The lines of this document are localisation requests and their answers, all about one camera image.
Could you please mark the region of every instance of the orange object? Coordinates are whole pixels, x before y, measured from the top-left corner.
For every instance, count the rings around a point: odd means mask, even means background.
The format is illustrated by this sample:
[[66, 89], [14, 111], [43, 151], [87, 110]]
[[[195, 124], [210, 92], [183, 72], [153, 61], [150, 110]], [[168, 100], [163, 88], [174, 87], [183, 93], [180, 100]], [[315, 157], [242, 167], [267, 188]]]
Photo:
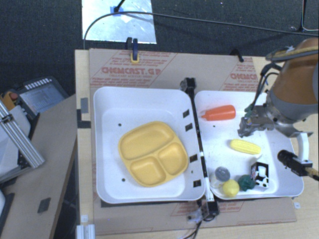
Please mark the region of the orange object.
[[235, 118], [236, 110], [232, 105], [220, 106], [207, 110], [202, 118], [207, 120], [230, 120]]

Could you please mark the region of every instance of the white tray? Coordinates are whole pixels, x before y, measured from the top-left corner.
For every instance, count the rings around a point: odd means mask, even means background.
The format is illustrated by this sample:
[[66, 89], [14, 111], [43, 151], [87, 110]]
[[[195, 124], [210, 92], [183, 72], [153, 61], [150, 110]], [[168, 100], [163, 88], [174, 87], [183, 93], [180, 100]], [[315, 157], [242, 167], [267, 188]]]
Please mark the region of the white tray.
[[[212, 189], [214, 195], [221, 199], [252, 199], [272, 197], [292, 197], [302, 193], [304, 183], [301, 177], [292, 173], [290, 169], [277, 159], [280, 150], [293, 152], [290, 140], [276, 130], [256, 131], [252, 136], [244, 137], [262, 148], [258, 155], [250, 155], [235, 151], [229, 147], [229, 141], [240, 139], [237, 133], [244, 109], [252, 102], [255, 93], [249, 92], [221, 92], [201, 91], [195, 96], [198, 123], [203, 143], [208, 174], [219, 166], [228, 168], [231, 179], [238, 180], [241, 175], [250, 174], [250, 166], [257, 160], [269, 165], [269, 188], [265, 191], [247, 190], [240, 191], [236, 197], [226, 197], [221, 188]], [[266, 94], [262, 94], [257, 105], [265, 102]], [[231, 120], [207, 121], [202, 119], [206, 110], [211, 108], [233, 105], [236, 117]]]
[[[193, 201], [205, 186], [190, 98], [180, 90], [103, 87], [94, 94], [97, 192], [108, 203]], [[156, 187], [138, 184], [125, 167], [118, 143], [126, 132], [152, 121], [167, 123], [183, 143], [189, 163], [179, 176]], [[185, 126], [192, 129], [185, 131]], [[194, 187], [194, 181], [201, 181]]]

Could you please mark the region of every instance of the lemon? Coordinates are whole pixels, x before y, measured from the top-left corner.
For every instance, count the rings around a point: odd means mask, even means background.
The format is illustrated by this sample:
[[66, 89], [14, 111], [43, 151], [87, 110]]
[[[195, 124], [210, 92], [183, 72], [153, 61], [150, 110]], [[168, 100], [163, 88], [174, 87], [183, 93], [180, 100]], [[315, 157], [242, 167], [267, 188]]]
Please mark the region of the lemon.
[[227, 197], [234, 197], [239, 192], [239, 184], [230, 179], [223, 184], [223, 191]]

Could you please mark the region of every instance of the corn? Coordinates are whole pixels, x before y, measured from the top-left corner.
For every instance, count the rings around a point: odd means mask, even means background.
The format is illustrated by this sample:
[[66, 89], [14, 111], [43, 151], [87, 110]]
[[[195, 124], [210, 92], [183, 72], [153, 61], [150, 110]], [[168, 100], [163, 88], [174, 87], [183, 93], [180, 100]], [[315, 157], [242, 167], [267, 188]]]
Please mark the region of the corn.
[[231, 140], [230, 147], [234, 150], [253, 155], [259, 154], [261, 152], [261, 147], [258, 145], [240, 139]]

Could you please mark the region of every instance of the black floor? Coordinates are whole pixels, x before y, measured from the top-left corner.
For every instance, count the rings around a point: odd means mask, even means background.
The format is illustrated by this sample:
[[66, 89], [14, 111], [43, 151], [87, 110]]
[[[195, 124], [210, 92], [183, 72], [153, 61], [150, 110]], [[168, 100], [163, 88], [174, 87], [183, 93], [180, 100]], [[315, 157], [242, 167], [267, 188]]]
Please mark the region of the black floor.
[[[318, 32], [300, 33], [302, 0], [151, 0], [153, 12], [277, 29], [285, 33], [225, 24], [155, 17], [156, 45], [140, 50], [265, 56], [297, 45]], [[0, 93], [15, 83], [55, 77], [75, 93], [74, 50], [82, 49], [81, 0], [0, 0]], [[305, 26], [318, 28], [319, 0], [308, 0]], [[91, 42], [86, 47], [123, 49], [123, 43]], [[74, 172], [55, 238], [73, 238]]]

